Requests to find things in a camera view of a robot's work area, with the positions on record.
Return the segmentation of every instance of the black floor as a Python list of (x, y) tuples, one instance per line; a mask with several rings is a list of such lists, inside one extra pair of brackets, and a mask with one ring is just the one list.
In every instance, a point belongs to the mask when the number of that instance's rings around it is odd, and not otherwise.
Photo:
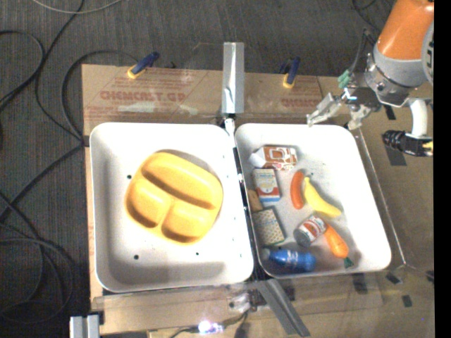
[[(115, 0), (38, 1), (88, 11)], [(299, 56), (299, 74), (339, 76), (393, 2), (123, 0), (75, 15), (0, 0), (0, 336), (68, 337), (69, 317), (89, 313), (81, 63), (158, 51), (158, 67), (219, 70), (210, 48), (244, 42), (247, 72)]]

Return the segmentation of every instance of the blue and yellow clamp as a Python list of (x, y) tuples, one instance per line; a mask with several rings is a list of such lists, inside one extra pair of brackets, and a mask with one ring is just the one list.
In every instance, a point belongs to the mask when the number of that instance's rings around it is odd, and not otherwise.
[(295, 78), (297, 74), (297, 69), (301, 63), (301, 58), (296, 56), (291, 62), (284, 65), (285, 77), (283, 78), (283, 86), (291, 89), (295, 86)]
[(136, 79), (139, 77), (146, 68), (150, 68), (153, 66), (156, 59), (158, 59), (160, 54), (158, 54), (156, 51), (153, 53), (147, 55), (142, 60), (138, 61), (138, 63), (134, 66), (132, 66), (130, 69), (127, 70), (127, 75), (131, 79)]

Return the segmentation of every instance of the white tray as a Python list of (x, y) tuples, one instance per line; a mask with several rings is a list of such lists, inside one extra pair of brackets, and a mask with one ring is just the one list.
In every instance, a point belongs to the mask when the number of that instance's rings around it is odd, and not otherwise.
[[(159, 239), (126, 216), (128, 176), (161, 150), (201, 159), (223, 185), (223, 205), (214, 226), (189, 246)], [(90, 152), (95, 271), (105, 289), (134, 292), (232, 284), (251, 275), (254, 260), (225, 130), (215, 125), (104, 123), (91, 133)]]
[[(277, 171), (281, 199), (274, 206), (287, 239), (283, 248), (310, 251), (316, 257), (316, 269), (301, 276), (362, 273), (382, 270), (391, 260), (391, 250), (374, 201), (357, 144), (349, 130), (337, 125), (244, 124), (235, 134), (238, 152), (248, 189), (254, 189), (248, 158), (263, 145), (288, 145), (297, 150), (298, 163), (288, 171)], [(328, 222), (345, 239), (354, 266), (345, 269), (342, 259), (329, 251), (325, 237), (319, 237), (309, 249), (293, 239), (293, 230), (312, 213), (307, 204), (300, 211), (292, 207), (290, 183), (296, 170), (311, 175), (311, 182), (326, 201), (340, 207), (342, 215)], [(276, 263), (262, 261), (264, 270), (273, 277), (299, 277)]]

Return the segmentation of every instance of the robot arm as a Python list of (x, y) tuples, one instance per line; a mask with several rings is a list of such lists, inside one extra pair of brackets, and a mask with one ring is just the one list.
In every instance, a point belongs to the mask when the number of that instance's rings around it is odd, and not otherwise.
[(406, 154), (432, 156), (432, 139), (426, 134), (426, 104), (431, 98), (417, 98), (412, 93), (427, 81), (433, 85), (433, 21), (434, 0), (397, 0), (367, 57), (364, 73), (351, 69), (340, 76), (343, 93), (328, 94), (307, 115), (308, 125), (331, 118), (341, 106), (349, 107), (351, 120), (347, 127), (351, 130), (360, 127), (362, 120), (381, 105), (409, 107), (412, 131), (388, 131), (383, 141)]

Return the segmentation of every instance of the plastic bottle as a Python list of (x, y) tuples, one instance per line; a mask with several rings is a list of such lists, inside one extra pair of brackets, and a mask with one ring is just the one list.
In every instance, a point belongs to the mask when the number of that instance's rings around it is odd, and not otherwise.
[(302, 253), (301, 251), (289, 249), (279, 249), (275, 251), (263, 249), (262, 256), (283, 267), (291, 268), (293, 270), (302, 270), (304, 272), (311, 272), (315, 269), (316, 265), (315, 256), (308, 252)]
[(326, 228), (327, 225), (321, 218), (312, 215), (294, 230), (293, 237), (300, 246), (309, 248), (311, 243), (326, 231)]

